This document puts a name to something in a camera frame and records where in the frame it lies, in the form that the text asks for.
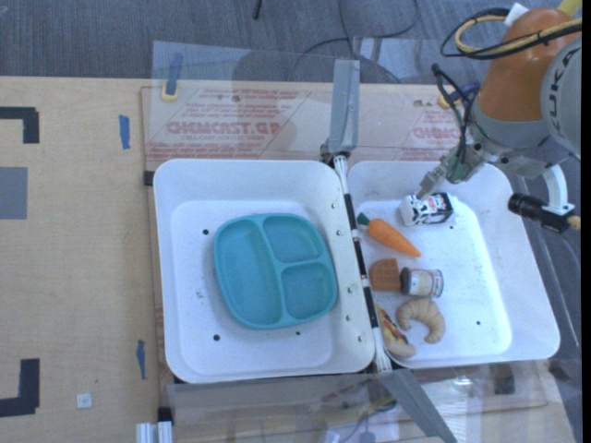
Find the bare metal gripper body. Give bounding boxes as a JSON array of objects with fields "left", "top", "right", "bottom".
[{"left": 438, "top": 139, "right": 572, "bottom": 183}]

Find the cow print milk carton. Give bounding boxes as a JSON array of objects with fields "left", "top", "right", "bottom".
[{"left": 398, "top": 191, "right": 455, "bottom": 228}]

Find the orange carrot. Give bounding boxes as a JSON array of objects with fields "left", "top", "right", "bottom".
[{"left": 356, "top": 211, "right": 423, "bottom": 259}]

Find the white plastic tray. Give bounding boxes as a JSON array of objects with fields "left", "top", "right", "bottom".
[
  {"left": 345, "top": 160, "right": 562, "bottom": 371},
  {"left": 151, "top": 157, "right": 377, "bottom": 385}
]

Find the small can with dark lid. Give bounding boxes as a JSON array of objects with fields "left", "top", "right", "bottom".
[{"left": 399, "top": 266, "right": 446, "bottom": 299}]

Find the brown waffle biscuit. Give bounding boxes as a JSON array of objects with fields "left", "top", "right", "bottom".
[{"left": 368, "top": 257, "right": 403, "bottom": 293}]

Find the tan croissant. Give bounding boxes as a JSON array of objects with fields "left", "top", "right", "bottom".
[{"left": 394, "top": 297, "right": 448, "bottom": 345}]

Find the pizza slice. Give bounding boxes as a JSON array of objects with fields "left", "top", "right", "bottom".
[{"left": 374, "top": 303, "right": 417, "bottom": 359}]

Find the teal divided plate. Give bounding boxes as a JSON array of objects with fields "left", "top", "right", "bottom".
[{"left": 211, "top": 212, "right": 340, "bottom": 331}]

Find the brown cardboard board, red print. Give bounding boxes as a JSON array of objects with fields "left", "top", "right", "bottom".
[{"left": 139, "top": 78, "right": 562, "bottom": 413}]

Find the black cylinder on white bracket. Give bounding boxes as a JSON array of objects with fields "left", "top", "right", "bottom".
[{"left": 507, "top": 163, "right": 578, "bottom": 235}]

